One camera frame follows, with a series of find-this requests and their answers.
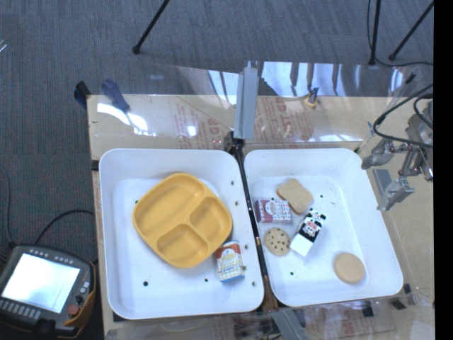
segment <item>round cracker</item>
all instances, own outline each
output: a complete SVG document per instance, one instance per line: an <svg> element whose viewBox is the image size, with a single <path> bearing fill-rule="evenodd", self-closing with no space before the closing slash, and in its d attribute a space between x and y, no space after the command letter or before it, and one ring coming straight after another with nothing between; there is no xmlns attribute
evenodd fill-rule
<svg viewBox="0 0 453 340"><path fill-rule="evenodd" d="M341 253L333 262L333 270L343 282L358 283L365 276L365 267L362 261L352 253Z"/></svg>
<svg viewBox="0 0 453 340"><path fill-rule="evenodd" d="M264 234L264 245L270 253L276 256L283 256L289 252L291 239L288 233L279 227L270 228Z"/></svg>

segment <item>small carton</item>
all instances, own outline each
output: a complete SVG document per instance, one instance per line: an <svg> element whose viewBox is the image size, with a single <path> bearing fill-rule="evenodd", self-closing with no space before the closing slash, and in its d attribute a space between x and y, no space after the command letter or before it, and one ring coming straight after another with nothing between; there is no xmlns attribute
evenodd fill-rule
<svg viewBox="0 0 453 340"><path fill-rule="evenodd" d="M304 220L297 229L289 247L302 256L306 256L313 246L319 232L326 220L326 216L313 211L313 208L305 215Z"/></svg>
<svg viewBox="0 0 453 340"><path fill-rule="evenodd" d="M256 220L262 223L291 222L291 210L287 200L261 199L255 202Z"/></svg>

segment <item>small milk carton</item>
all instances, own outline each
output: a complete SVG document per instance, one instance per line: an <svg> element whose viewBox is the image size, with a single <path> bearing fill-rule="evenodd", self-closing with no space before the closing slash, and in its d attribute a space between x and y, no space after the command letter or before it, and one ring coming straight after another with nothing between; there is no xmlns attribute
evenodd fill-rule
<svg viewBox="0 0 453 340"><path fill-rule="evenodd" d="M326 216L324 214L311 209L302 220L289 247L302 256L306 256L316 241L325 220Z"/></svg>

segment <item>juice box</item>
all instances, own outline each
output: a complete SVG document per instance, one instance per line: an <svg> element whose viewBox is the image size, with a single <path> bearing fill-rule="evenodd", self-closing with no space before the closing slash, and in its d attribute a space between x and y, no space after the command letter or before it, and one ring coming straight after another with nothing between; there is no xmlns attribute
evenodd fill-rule
<svg viewBox="0 0 453 340"><path fill-rule="evenodd" d="M258 222L291 222L291 211L287 200L257 200L255 202L255 212Z"/></svg>

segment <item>cookie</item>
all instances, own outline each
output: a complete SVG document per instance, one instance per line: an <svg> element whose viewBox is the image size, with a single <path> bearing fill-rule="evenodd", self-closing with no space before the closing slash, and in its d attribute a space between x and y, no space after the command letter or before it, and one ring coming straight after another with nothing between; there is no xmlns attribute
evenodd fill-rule
<svg viewBox="0 0 453 340"><path fill-rule="evenodd" d="M296 214L302 214L313 201L313 195L295 178L280 185L277 194L281 199L288 201Z"/></svg>
<svg viewBox="0 0 453 340"><path fill-rule="evenodd" d="M264 245L270 253L276 256L283 256L289 252L291 239L288 233L278 227L270 228L264 234Z"/></svg>
<svg viewBox="0 0 453 340"><path fill-rule="evenodd" d="M365 275L365 267L359 257L346 252L337 255L333 270L339 279L351 285L360 282Z"/></svg>

